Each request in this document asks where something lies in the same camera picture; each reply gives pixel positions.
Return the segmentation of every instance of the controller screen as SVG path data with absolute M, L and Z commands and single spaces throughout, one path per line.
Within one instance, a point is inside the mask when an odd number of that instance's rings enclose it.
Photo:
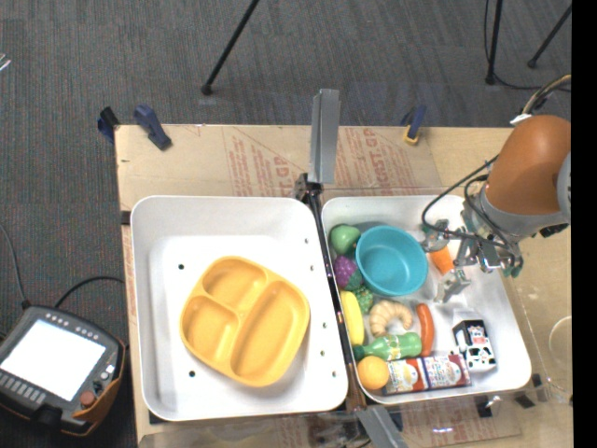
M 93 340 L 36 320 L 0 369 L 70 401 L 104 351 Z

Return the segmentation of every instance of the blue clamp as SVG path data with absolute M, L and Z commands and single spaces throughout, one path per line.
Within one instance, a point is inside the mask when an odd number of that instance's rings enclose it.
M 120 121 L 110 106 L 105 107 L 97 120 L 97 129 L 110 143 L 114 144 L 114 128 L 119 126 Z
M 427 111 L 427 106 L 425 105 L 413 106 L 400 122 L 400 126 L 407 127 L 404 132 L 404 141 L 410 145 L 416 145 L 419 141 L 419 128 L 421 127 L 421 123 L 423 123 L 425 111 Z
M 172 139 L 164 132 L 156 112 L 145 104 L 137 105 L 133 116 L 138 124 L 149 130 L 149 139 L 162 151 L 172 144 Z

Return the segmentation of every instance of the yellow divided plate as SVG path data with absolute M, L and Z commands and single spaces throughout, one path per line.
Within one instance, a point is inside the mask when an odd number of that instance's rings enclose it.
M 281 275 L 224 257 L 200 277 L 180 316 L 180 336 L 203 363 L 245 385 L 276 382 L 299 350 L 309 302 Z

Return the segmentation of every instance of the black pole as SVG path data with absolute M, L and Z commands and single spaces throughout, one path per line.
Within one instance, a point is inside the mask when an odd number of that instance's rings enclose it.
M 556 26 L 553 27 L 553 30 L 551 30 L 551 33 L 545 39 L 545 41 L 543 42 L 541 47 L 537 50 L 537 53 L 535 54 L 535 56 L 527 62 L 527 66 L 529 68 L 536 67 L 537 60 L 539 59 L 541 54 L 545 51 L 545 49 L 548 47 L 548 45 L 551 42 L 551 40 L 553 39 L 553 37 L 558 33 L 558 30 L 560 30 L 560 28 L 562 28 L 563 23 L 566 21 L 566 19 L 570 16 L 571 13 L 572 13 L 572 4 L 570 4 L 570 7 L 568 7 L 566 9 L 566 11 L 563 12 L 562 17 L 558 20 L 558 22 L 556 23 Z
M 228 58 L 228 55 L 230 54 L 232 49 L 234 48 L 234 44 L 236 43 L 236 40 L 243 32 L 244 26 L 251 18 L 251 14 L 253 13 L 253 10 L 255 10 L 255 7 L 257 6 L 258 3 L 259 3 L 259 0 L 253 0 L 251 2 L 251 4 L 249 5 L 249 8 L 244 12 L 243 19 L 241 20 L 239 25 L 236 27 L 236 30 L 234 31 L 234 34 L 232 35 L 230 42 L 226 45 L 226 48 L 224 49 L 222 56 L 220 56 L 220 59 L 218 60 L 217 64 L 215 65 L 214 70 L 212 71 L 212 74 L 209 76 L 209 78 L 207 78 L 207 81 L 201 87 L 201 92 L 203 94 L 212 94 L 212 83 L 214 82 L 215 77 L 217 77 L 217 74 L 222 69 L 224 62 Z
M 495 72 L 493 69 L 495 68 L 495 53 L 497 51 L 497 36 L 500 32 L 500 20 L 502 20 L 502 4 L 504 0 L 497 0 L 497 4 L 495 5 L 495 18 L 493 20 L 493 37 L 492 37 L 492 50 L 489 56 L 489 68 L 487 70 L 487 76 L 485 77 L 485 82 L 488 85 L 492 85 L 495 83 Z

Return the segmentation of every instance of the blue bowl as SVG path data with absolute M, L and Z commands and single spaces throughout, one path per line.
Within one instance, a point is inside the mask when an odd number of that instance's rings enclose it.
M 355 258 L 365 285 L 385 297 L 414 292 L 423 285 L 429 271 L 421 245 L 394 226 L 364 231 L 356 243 Z

